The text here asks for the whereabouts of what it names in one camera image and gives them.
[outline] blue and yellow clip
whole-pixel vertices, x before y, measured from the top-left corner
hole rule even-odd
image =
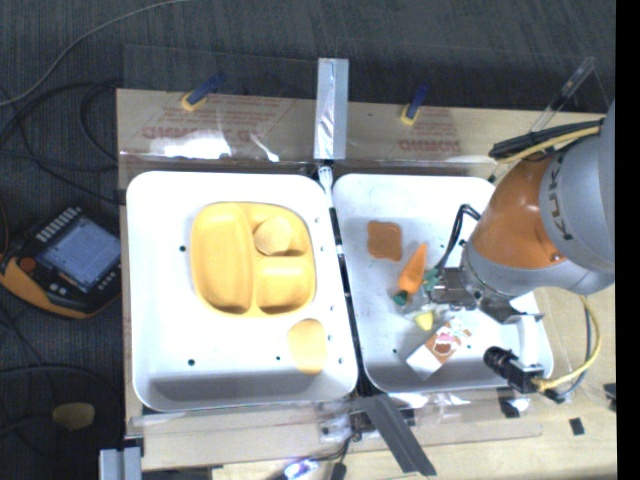
[[[207,78],[196,89],[182,97],[182,108],[189,112],[193,112],[206,101],[207,94],[215,92],[224,82],[224,73],[216,73]]]
[[[400,120],[404,124],[415,123],[418,118],[418,113],[420,112],[420,106],[427,97],[427,92],[429,92],[429,85],[424,83],[418,87],[418,90],[414,93],[411,103],[407,103],[404,109],[402,109]]]

